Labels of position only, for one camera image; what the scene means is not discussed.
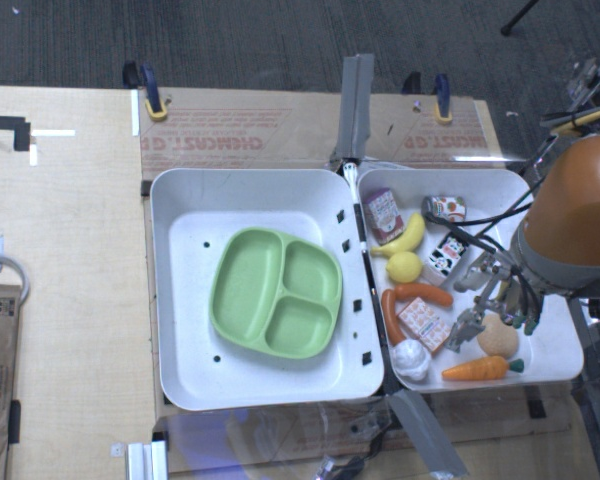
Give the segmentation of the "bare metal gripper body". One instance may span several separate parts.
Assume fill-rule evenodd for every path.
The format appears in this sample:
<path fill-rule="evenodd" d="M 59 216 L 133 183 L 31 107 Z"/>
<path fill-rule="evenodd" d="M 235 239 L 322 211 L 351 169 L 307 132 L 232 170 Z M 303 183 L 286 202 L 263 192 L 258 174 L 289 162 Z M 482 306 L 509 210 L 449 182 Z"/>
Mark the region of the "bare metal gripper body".
<path fill-rule="evenodd" d="M 481 294 L 474 300 L 478 319 L 482 321 L 484 315 L 491 312 L 496 314 L 504 324 L 521 324 L 524 317 L 520 307 L 522 285 L 517 280 L 516 268 L 489 264 L 482 270 L 486 274 L 486 284 Z"/>

